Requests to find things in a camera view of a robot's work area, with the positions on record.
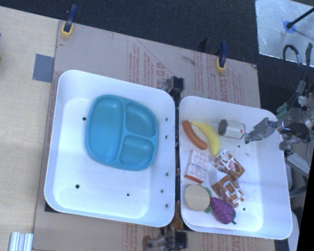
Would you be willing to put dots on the thin black rod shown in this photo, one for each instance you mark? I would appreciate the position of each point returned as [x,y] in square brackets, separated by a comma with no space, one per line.
[177,149]

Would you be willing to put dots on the orange and white carton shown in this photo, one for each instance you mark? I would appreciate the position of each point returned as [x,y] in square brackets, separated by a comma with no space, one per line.
[196,166]

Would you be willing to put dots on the brown cardboard board red print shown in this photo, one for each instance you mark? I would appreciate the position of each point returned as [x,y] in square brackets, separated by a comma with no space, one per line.
[112,54]

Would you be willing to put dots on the white small can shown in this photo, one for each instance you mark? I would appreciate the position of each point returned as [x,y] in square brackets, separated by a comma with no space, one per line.
[234,129]

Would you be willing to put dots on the orange toy sausage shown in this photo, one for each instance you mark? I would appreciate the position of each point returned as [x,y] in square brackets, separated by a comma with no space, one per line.
[193,135]

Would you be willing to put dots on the purple grapes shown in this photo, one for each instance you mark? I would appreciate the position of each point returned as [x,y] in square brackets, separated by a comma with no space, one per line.
[221,210]

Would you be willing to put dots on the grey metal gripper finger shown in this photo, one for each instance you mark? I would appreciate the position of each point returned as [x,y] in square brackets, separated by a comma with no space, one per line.
[263,128]
[287,143]

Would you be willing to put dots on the yellow banana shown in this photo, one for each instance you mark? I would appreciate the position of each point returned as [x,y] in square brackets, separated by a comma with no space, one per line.
[213,136]

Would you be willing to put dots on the brown and white carton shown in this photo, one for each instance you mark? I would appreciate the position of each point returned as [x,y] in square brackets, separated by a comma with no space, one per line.
[229,164]
[229,191]

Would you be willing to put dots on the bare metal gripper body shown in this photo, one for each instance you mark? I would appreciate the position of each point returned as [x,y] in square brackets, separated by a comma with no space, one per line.
[299,129]

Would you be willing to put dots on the blue divided plate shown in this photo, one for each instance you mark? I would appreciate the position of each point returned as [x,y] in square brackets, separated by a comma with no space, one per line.
[105,130]

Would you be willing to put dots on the white plastic tray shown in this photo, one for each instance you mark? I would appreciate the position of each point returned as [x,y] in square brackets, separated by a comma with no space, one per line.
[103,190]
[267,183]

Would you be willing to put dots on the black cylinder on white bracket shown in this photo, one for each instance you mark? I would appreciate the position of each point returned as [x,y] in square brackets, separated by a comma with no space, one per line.
[303,101]

